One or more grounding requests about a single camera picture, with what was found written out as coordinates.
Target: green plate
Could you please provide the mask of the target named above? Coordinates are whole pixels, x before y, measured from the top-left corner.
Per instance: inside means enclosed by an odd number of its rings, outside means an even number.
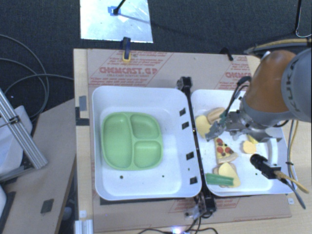
[[[101,126],[105,161],[119,170],[145,170],[157,166],[163,142],[156,119],[142,113],[113,113]]]

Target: black metal rod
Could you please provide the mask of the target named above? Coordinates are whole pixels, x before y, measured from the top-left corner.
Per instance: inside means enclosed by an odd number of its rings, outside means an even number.
[[[298,29],[298,26],[299,26],[299,19],[300,19],[300,13],[301,13],[301,2],[302,2],[302,0],[298,0],[296,23],[294,25],[295,31]]]
[[[113,10],[114,15],[118,15],[118,11],[125,1],[126,0],[122,0],[120,4],[118,5],[118,7]]]

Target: reflective sheet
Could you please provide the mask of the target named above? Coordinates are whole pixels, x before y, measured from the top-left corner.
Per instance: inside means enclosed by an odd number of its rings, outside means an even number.
[[[153,43],[147,0],[126,0],[114,15],[112,10],[122,0],[80,0],[82,39]]]

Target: toy pizza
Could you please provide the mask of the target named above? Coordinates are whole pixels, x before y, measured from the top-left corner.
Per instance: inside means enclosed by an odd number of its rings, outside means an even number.
[[[238,157],[238,154],[235,153],[226,143],[223,142],[220,138],[214,138],[215,143],[215,154],[218,164],[223,164],[225,162],[230,163]]]

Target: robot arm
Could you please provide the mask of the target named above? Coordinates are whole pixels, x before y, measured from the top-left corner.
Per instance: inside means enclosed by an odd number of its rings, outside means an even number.
[[[236,112],[215,123],[206,139],[224,130],[235,138],[250,134],[258,141],[270,138],[265,129],[278,122],[311,122],[311,49],[298,55],[280,50],[266,56],[257,68]]]

